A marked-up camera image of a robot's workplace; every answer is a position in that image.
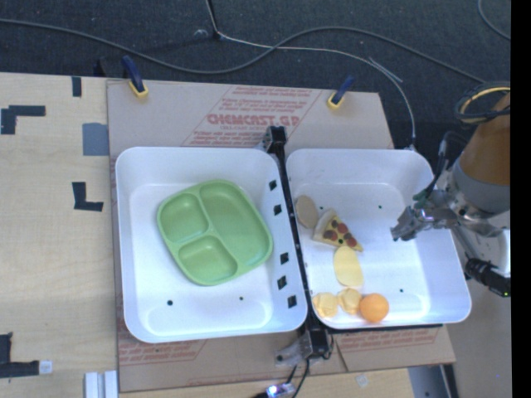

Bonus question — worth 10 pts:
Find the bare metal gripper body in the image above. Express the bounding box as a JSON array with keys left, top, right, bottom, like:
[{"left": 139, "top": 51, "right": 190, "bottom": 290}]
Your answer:
[{"left": 416, "top": 187, "right": 505, "bottom": 239}]

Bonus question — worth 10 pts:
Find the white plastic tray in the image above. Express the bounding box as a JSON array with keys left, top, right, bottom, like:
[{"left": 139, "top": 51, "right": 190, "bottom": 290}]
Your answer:
[
  {"left": 285, "top": 147, "right": 473, "bottom": 331},
  {"left": 114, "top": 145, "right": 309, "bottom": 344}
]

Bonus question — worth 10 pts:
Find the pale yellow oval slice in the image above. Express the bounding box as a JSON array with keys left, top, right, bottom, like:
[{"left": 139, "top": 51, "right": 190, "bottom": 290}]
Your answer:
[{"left": 332, "top": 244, "right": 365, "bottom": 289}]

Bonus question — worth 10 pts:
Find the toy pizza slice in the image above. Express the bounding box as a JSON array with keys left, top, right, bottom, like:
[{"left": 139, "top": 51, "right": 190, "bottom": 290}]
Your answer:
[{"left": 311, "top": 208, "right": 365, "bottom": 254}]

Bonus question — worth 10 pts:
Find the orange ball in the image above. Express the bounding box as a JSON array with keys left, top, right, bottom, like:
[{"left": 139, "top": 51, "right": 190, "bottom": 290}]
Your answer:
[{"left": 358, "top": 292, "right": 391, "bottom": 323}]

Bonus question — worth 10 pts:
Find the yellow crinkled toy pasta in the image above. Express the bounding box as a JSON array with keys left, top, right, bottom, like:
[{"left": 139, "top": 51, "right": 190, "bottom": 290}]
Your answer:
[
  {"left": 311, "top": 291, "right": 339, "bottom": 319},
  {"left": 336, "top": 287, "right": 363, "bottom": 316}
]

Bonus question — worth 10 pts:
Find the brown oval biscuit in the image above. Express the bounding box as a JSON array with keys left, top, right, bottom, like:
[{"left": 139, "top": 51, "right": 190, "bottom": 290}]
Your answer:
[{"left": 294, "top": 194, "right": 319, "bottom": 229}]

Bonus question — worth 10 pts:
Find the thin black and white rod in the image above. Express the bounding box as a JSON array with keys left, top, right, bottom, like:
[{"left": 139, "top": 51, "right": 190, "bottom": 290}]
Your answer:
[{"left": 274, "top": 149, "right": 321, "bottom": 366}]

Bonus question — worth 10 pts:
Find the green divided plate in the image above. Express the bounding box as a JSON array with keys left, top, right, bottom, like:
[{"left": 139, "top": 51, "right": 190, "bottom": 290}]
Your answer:
[{"left": 155, "top": 178, "right": 275, "bottom": 288}]

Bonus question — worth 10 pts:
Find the brown cardboard board red print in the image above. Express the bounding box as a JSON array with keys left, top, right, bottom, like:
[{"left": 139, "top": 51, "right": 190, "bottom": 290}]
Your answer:
[{"left": 105, "top": 78, "right": 457, "bottom": 393}]

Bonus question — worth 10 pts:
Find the black cylinder on white bracket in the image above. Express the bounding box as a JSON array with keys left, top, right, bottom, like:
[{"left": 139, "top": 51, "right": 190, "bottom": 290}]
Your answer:
[{"left": 464, "top": 227, "right": 512, "bottom": 299}]

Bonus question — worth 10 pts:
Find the black block with thin wires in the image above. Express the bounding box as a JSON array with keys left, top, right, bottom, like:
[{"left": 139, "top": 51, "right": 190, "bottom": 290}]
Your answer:
[
  {"left": 307, "top": 328, "right": 333, "bottom": 358},
  {"left": 263, "top": 124, "right": 289, "bottom": 155}
]

